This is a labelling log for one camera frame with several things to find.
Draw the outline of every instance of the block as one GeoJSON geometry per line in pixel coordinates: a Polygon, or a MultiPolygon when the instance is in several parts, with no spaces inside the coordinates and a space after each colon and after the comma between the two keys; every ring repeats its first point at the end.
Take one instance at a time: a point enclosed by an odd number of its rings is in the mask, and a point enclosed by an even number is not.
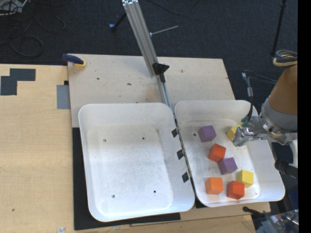
{"type": "Polygon", "coordinates": [[[254,173],[247,170],[241,170],[237,173],[237,182],[244,183],[245,188],[250,187],[252,184],[254,184],[254,173]]]}
{"type": "Polygon", "coordinates": [[[241,127],[241,125],[238,124],[238,125],[232,127],[232,128],[226,133],[226,135],[229,137],[229,139],[230,139],[231,141],[232,141],[232,139],[234,138],[234,134],[235,134],[235,132],[237,131],[237,127],[241,127]]]}
{"type": "Polygon", "coordinates": [[[208,159],[217,163],[220,162],[225,157],[225,150],[226,148],[224,146],[214,143],[209,149],[208,159]]]}
{"type": "Polygon", "coordinates": [[[205,181],[207,194],[218,195],[224,190],[223,179],[219,177],[209,177],[205,181]]]}
{"type": "Polygon", "coordinates": [[[227,185],[227,197],[235,200],[239,200],[245,195],[245,186],[244,183],[231,181],[227,185]]]}
{"type": "Polygon", "coordinates": [[[217,163],[220,173],[222,175],[233,173],[235,170],[238,169],[237,164],[233,157],[231,158],[224,158],[220,162],[217,163]]]}
{"type": "Polygon", "coordinates": [[[198,133],[201,142],[210,142],[214,140],[214,138],[216,137],[216,132],[214,130],[213,125],[203,126],[202,128],[199,129],[198,133]]]}

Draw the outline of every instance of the black stand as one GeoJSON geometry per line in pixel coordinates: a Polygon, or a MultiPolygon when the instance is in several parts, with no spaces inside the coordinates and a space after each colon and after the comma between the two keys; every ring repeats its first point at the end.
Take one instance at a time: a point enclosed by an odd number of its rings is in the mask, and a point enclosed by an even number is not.
{"type": "Polygon", "coordinates": [[[278,35],[280,33],[280,28],[281,28],[281,23],[282,23],[282,18],[283,18],[285,7],[286,7],[286,0],[283,0],[282,4],[281,4],[280,16],[279,16],[279,19],[278,19],[278,25],[277,25],[277,30],[276,30],[276,37],[275,37],[273,48],[272,48],[272,51],[271,51],[271,55],[272,56],[274,56],[275,53],[276,53],[276,45],[277,45],[278,35]]]}
{"type": "Polygon", "coordinates": [[[109,27],[114,32],[117,29],[117,26],[123,21],[123,19],[126,17],[126,13],[124,13],[121,18],[117,21],[116,24],[110,24],[109,27]]]}

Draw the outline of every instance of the empty white tray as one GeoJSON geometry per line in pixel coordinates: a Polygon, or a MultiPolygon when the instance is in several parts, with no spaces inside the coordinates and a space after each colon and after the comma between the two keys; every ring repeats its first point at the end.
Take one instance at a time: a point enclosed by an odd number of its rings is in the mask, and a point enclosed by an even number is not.
{"type": "Polygon", "coordinates": [[[88,104],[79,112],[90,213],[99,221],[176,213],[194,191],[172,110],[163,103],[88,104]]]}
{"type": "MultiPolygon", "coordinates": [[[[282,178],[274,167],[275,160],[267,140],[249,141],[235,147],[226,136],[232,127],[241,124],[249,111],[250,103],[243,100],[181,101],[175,107],[185,153],[193,178],[195,193],[200,202],[209,207],[262,201],[279,201],[284,197],[282,178]],[[213,125],[217,136],[210,142],[201,142],[198,131],[202,126],[213,125]],[[238,169],[221,175],[215,161],[208,159],[210,147],[217,143],[226,147],[225,158],[234,157],[238,169]],[[245,189],[239,200],[226,196],[226,186],[236,180],[241,169],[254,173],[254,184],[245,189]],[[209,177],[223,179],[224,191],[219,195],[206,193],[205,181],[209,177]]],[[[258,116],[253,107],[253,116],[258,116]]]]}

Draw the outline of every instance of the black bracket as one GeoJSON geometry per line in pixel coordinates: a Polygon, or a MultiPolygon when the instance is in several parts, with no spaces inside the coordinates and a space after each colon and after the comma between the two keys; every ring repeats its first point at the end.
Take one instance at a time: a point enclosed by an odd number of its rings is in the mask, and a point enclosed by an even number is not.
{"type": "Polygon", "coordinates": [[[164,72],[169,69],[170,66],[165,65],[165,64],[160,64],[160,63],[153,63],[152,67],[155,71],[156,75],[160,76],[160,79],[162,82],[165,82],[165,78],[164,78],[164,72]]]}

